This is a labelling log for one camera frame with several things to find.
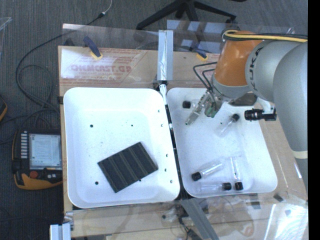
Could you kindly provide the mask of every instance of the white cable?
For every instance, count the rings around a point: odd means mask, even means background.
[[[108,7],[108,9],[106,9],[105,11],[102,12],[103,15],[105,15],[107,13],[107,11],[109,11],[109,9],[111,8],[112,5],[112,0],[110,1],[110,5]]]

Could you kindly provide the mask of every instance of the black rubber mat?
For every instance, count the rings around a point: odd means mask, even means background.
[[[115,193],[158,170],[141,142],[98,162]]]

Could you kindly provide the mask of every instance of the white tray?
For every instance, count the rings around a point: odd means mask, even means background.
[[[180,191],[162,96],[152,89],[84,88],[63,98],[67,188],[79,208],[174,200]],[[141,142],[158,170],[114,193],[98,162]]]
[[[247,121],[244,112],[251,106],[231,106],[225,103],[214,118],[201,111],[198,119],[186,125],[186,119],[192,108],[183,108],[183,101],[198,101],[205,93],[204,88],[173,88],[167,93],[177,154],[185,190],[193,197],[208,198],[214,196],[268,193],[278,184],[277,175],[258,121]],[[225,137],[217,133],[221,123],[232,114],[239,114],[240,119],[233,124]],[[243,190],[235,190],[230,157],[238,162]],[[193,181],[191,174],[204,164],[220,160],[223,169],[207,178]],[[202,184],[230,182],[232,189],[222,191],[207,189],[200,191]]]

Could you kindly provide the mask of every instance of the black cap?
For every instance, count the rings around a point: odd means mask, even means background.
[[[244,189],[244,186],[242,185],[241,181],[234,183],[234,186],[235,186],[235,190],[243,190]]]
[[[238,114],[233,114],[231,117],[235,122],[238,121],[240,118],[240,116]]]
[[[191,177],[195,182],[202,178],[200,172],[195,172],[194,174],[191,175]]]
[[[184,109],[190,109],[191,108],[191,102],[185,100],[184,102],[182,102],[182,107]]]
[[[230,190],[232,188],[232,185],[230,182],[222,183],[222,190]]]

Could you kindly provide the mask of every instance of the clear plastic vial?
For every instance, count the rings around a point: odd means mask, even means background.
[[[198,193],[214,193],[220,191],[229,191],[232,189],[232,185],[230,182],[200,182],[196,186]]]
[[[196,182],[222,169],[223,164],[220,161],[212,161],[202,166],[197,172],[193,173],[191,177]]]
[[[233,114],[229,116],[225,122],[222,123],[222,127],[220,128],[220,132],[218,132],[218,135],[220,137],[224,137],[227,135],[228,131],[232,128],[232,125],[234,125],[235,122],[239,120],[240,116],[238,114]]]
[[[231,156],[230,161],[231,161],[232,173],[233,173],[233,178],[234,178],[235,190],[237,190],[237,191],[243,190],[244,186],[242,184],[238,160],[237,160],[237,158]]]

